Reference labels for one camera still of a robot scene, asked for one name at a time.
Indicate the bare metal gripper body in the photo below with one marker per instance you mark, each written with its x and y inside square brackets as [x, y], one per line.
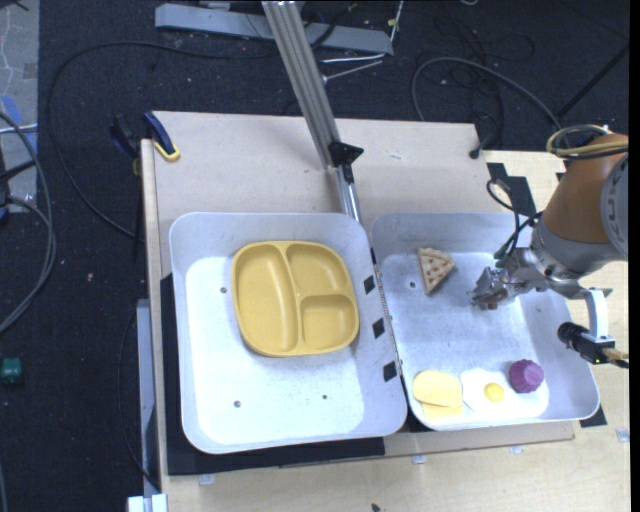
[524, 275]

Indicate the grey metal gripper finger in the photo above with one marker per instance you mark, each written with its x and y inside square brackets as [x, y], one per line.
[500, 292]
[482, 286]

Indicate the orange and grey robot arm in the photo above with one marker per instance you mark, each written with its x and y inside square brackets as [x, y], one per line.
[575, 205]

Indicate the small brown toy food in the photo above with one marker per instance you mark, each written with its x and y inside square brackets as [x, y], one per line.
[494, 304]

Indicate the toy pizza slice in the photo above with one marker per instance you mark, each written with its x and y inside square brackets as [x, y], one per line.
[433, 267]

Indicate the white plastic tray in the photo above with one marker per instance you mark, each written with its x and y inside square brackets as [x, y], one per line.
[280, 400]
[450, 335]

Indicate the purple ribbed toy cup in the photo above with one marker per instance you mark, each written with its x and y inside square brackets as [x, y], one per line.
[525, 376]

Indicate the thin black and white rod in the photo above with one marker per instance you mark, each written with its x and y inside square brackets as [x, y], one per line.
[385, 305]

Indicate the white toy fried egg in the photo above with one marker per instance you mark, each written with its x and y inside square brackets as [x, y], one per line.
[492, 395]

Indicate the rounded yellow cheese slice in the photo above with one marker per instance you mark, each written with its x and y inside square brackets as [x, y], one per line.
[436, 388]

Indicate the square yellow cheese slice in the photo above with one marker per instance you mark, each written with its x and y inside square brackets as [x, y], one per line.
[443, 411]

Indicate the yellow divided plate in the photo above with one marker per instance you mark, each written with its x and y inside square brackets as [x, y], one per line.
[295, 297]

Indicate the brown cardboard board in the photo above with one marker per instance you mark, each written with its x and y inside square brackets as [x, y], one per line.
[240, 170]

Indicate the black cylinder on white bracket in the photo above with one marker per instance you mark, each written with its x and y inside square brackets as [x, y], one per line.
[585, 342]

